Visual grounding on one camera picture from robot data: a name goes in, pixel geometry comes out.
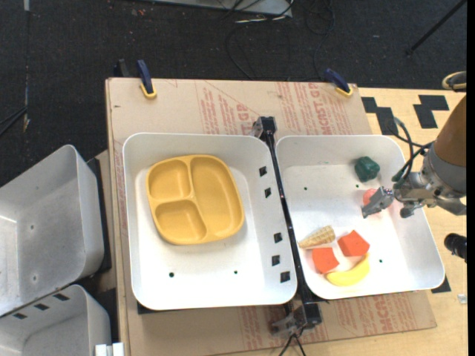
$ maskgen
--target black floor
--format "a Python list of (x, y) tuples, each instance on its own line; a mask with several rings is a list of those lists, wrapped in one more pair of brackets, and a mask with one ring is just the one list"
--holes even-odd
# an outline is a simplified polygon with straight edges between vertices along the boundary
[[(65, 144), (107, 148), (104, 81), (125, 59), (155, 78), (319, 80), (440, 89), (467, 68), (467, 4), (407, 56), (460, 0), (296, 0), (293, 19), (130, 0), (0, 0), (0, 186)], [(0, 133), (7, 123), (0, 125)]]

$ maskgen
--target blue clamp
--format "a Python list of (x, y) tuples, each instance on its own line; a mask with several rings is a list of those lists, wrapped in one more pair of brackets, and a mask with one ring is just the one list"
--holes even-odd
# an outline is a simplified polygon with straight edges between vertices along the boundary
[(137, 61), (137, 69), (139, 70), (140, 78), (142, 80), (140, 88), (142, 88), (143, 94), (147, 99), (155, 98), (157, 96), (157, 92), (154, 88), (154, 85), (151, 83), (148, 67), (142, 59)]
[(350, 97), (353, 94), (352, 88), (348, 85), (347, 81), (344, 80), (343, 76), (329, 68), (324, 72), (324, 80), (332, 82), (336, 86), (336, 90), (343, 96)]

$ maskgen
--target white tray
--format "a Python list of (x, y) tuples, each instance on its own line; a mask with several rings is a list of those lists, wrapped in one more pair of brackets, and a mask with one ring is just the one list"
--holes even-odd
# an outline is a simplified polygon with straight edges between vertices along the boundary
[[(368, 188), (392, 188), (391, 177), (405, 160), (399, 146), (385, 136), (287, 136), (276, 153), (296, 240), (331, 225), (337, 239), (352, 229), (370, 244), (370, 273), (354, 286), (334, 286), (315, 271), (311, 252), (299, 249), (305, 280), (314, 294), (338, 299), (372, 294), (432, 289), (445, 271), (425, 213), (416, 210), (402, 219), (400, 202), (363, 219), (363, 193)], [(376, 179), (359, 181), (354, 165), (368, 156), (381, 168)], [(340, 265), (350, 268), (336, 241), (333, 250)]]
[(78, 285), (0, 318), (1, 356), (91, 356), (110, 343), (107, 312)]
[[(213, 155), (229, 166), (246, 217), (232, 237), (172, 245), (156, 230), (145, 189), (147, 171), (156, 162), (189, 154)], [(123, 157), (132, 289), (142, 305), (192, 309), (272, 305), (293, 298), (297, 280), (292, 250), (272, 158), (262, 141), (251, 136), (138, 133), (125, 142)]]
[(93, 274), (103, 257), (96, 176), (73, 146), (0, 188), (0, 316)]

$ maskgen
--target cardboard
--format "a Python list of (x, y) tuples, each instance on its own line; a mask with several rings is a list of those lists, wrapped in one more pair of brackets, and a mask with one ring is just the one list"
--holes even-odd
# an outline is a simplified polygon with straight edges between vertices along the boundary
[[(138, 132), (249, 134), (259, 116), (275, 117), (278, 136), (370, 134), (359, 89), (354, 86), (353, 95), (346, 98), (324, 83), (175, 79), (153, 83), (157, 98), (148, 100), (139, 79), (106, 81), (119, 332), (126, 354), (204, 356), (282, 347), (286, 340), (269, 333), (269, 323), (284, 317), (280, 306), (138, 314), (130, 283), (122, 145)], [(425, 291), (331, 301), (320, 307), (324, 322), (305, 331), (302, 343), (436, 326)]]

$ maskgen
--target yellow banana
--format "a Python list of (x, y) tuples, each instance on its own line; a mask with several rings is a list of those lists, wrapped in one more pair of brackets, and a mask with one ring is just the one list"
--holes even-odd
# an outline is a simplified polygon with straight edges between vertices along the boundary
[(333, 271), (325, 274), (327, 279), (337, 286), (351, 286), (358, 283), (370, 272), (370, 254), (366, 253), (363, 258), (350, 270)]

